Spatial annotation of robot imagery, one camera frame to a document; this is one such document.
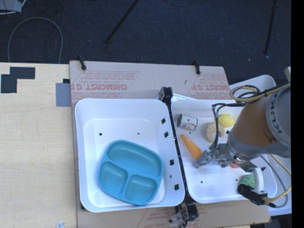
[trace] white tray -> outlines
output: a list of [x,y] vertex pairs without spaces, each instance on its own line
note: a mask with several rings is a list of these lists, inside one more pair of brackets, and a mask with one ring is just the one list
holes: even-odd
[[[172,114],[175,126],[179,114],[189,117],[196,117],[198,125],[194,131],[189,131],[180,127],[175,127],[180,147],[181,159],[183,162],[186,181],[190,196],[199,203],[213,203],[230,200],[244,200],[245,198],[237,192],[238,184],[243,175],[250,174],[241,168],[227,166],[222,168],[217,161],[211,161],[207,165],[196,168],[194,158],[191,156],[186,145],[181,139],[181,134],[186,135],[194,141],[202,150],[209,150],[211,145],[205,139],[204,131],[206,124],[214,121],[212,104],[216,103],[235,103],[234,100],[177,100],[172,104]],[[219,114],[230,114],[237,120],[241,107],[223,107]],[[219,137],[218,143],[226,143],[227,134]],[[264,190],[268,197],[276,194],[276,182],[272,170],[262,158],[256,158],[252,162],[257,167],[266,167],[263,171]]]
[[[76,105],[75,116],[80,199],[88,211],[165,207],[182,203],[185,189],[169,111],[163,102],[156,99],[83,99]],[[107,195],[99,187],[98,166],[106,148],[116,140],[137,143],[161,157],[163,178],[150,203],[133,205]]]

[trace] cardboard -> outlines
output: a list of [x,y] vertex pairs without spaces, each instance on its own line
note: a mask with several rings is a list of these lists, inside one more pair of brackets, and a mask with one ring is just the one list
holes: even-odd
[[[78,153],[75,129],[75,105],[84,98],[154,99],[162,87],[173,93],[196,99],[231,99],[225,71],[218,66],[157,65],[115,62],[70,61],[73,114],[77,218],[79,228],[172,227],[168,222],[174,207],[92,213],[81,208],[79,197]],[[266,206],[249,200],[215,204],[196,203],[199,217],[188,228],[214,228],[270,222]]]

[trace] dark background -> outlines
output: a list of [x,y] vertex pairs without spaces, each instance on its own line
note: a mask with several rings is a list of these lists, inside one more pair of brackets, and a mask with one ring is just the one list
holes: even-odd
[[196,60],[224,67],[229,84],[264,74],[287,82],[291,0],[139,0],[105,47],[134,1],[28,0],[21,13],[2,10],[0,62],[68,64],[77,55],[84,61],[175,65]]

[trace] green object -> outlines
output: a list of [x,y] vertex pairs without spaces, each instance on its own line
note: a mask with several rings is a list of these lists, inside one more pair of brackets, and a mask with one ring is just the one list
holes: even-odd
[[248,185],[248,186],[250,186],[250,187],[252,187],[252,188],[255,188],[255,186],[256,186],[256,181],[255,181],[254,175],[248,174],[248,175],[246,175],[246,176],[243,176],[243,178],[242,178],[240,184],[245,184],[245,185]]

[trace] blue plate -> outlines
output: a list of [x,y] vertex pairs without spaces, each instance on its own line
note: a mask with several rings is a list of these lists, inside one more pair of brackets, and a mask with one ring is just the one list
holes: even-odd
[[135,205],[151,202],[162,181],[163,162],[154,151],[118,140],[106,149],[98,169],[98,184],[108,195]]

